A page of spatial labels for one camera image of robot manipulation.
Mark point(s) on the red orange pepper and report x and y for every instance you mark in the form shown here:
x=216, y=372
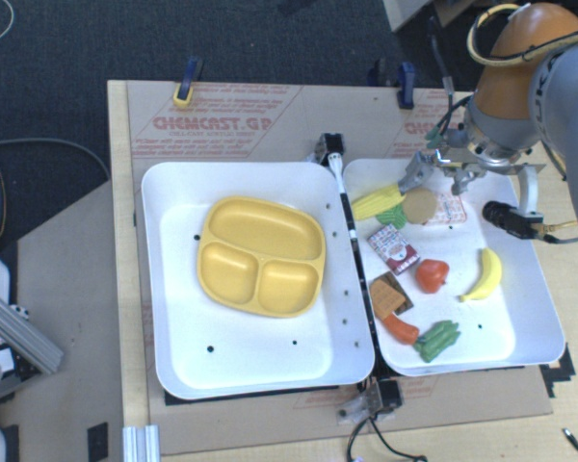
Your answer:
x=432, y=275

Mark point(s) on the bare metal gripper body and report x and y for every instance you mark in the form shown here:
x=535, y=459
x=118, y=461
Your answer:
x=467, y=154

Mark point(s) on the red and white carton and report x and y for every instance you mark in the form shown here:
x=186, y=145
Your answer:
x=393, y=249

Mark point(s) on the tan round biscuit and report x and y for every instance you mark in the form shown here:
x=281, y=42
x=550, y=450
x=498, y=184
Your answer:
x=420, y=206

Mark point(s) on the brown cardboard board red print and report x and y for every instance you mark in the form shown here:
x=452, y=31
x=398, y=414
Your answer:
x=279, y=113

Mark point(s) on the white plastic tray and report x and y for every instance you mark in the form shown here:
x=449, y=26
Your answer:
x=510, y=296
x=250, y=335

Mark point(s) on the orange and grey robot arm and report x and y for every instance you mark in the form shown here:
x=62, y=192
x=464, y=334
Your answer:
x=520, y=84

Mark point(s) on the green bean pods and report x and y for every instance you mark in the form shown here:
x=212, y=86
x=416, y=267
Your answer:
x=437, y=340

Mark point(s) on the yellow banana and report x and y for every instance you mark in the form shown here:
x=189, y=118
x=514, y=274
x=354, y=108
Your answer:
x=489, y=277

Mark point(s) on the black cylinder on white bracket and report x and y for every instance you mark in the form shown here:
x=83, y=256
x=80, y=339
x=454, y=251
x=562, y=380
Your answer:
x=513, y=214

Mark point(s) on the yellow corn cob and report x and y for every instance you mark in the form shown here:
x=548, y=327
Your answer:
x=375, y=202

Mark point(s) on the red and white packet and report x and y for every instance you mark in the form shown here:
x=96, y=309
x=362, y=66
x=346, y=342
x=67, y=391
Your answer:
x=450, y=210

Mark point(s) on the orange carrot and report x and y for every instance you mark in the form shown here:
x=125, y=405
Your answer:
x=402, y=330

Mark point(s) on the thin black and white rod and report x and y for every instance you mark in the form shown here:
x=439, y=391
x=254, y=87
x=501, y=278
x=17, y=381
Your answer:
x=352, y=238

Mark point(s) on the yellow divided plate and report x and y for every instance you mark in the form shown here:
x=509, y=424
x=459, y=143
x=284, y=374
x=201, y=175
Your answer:
x=260, y=255

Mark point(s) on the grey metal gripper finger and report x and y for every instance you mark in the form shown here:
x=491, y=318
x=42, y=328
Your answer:
x=462, y=181
x=414, y=173

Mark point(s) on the orange waffle biscuit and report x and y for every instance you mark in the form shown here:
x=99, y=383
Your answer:
x=384, y=299

